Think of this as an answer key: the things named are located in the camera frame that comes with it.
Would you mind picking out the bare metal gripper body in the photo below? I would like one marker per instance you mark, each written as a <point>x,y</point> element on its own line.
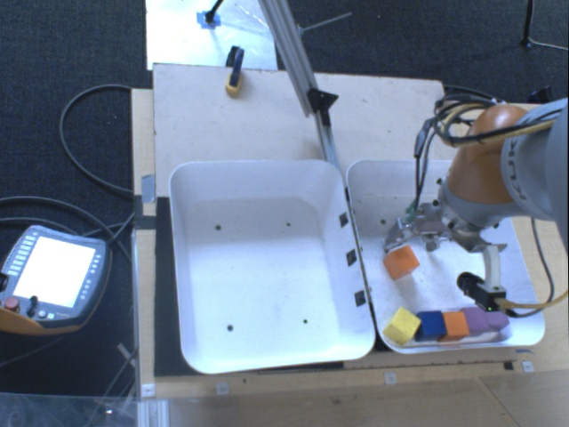
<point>438,226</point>

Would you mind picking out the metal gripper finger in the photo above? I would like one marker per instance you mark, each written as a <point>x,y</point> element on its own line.
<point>431,243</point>
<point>398,236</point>

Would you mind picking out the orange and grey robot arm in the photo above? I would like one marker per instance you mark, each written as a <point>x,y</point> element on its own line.
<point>529,167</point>

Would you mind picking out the orange cube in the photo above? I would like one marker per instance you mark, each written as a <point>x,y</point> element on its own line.
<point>455,326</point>
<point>401,262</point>

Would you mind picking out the white plastic tray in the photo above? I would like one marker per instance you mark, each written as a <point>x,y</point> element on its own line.
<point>438,287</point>
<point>266,274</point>

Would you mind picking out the blue cube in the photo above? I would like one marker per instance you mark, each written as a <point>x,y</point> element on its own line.
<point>430,326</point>

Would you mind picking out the yellow cube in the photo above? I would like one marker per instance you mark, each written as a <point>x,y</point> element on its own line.
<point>401,326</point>

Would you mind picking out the purple cube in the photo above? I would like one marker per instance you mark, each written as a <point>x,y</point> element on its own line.
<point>475,320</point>
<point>498,321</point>

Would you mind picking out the pale wood board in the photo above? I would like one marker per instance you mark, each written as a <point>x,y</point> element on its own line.
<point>249,118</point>

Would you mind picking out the black cylinder on white bracket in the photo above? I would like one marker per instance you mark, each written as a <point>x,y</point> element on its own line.
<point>482,294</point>

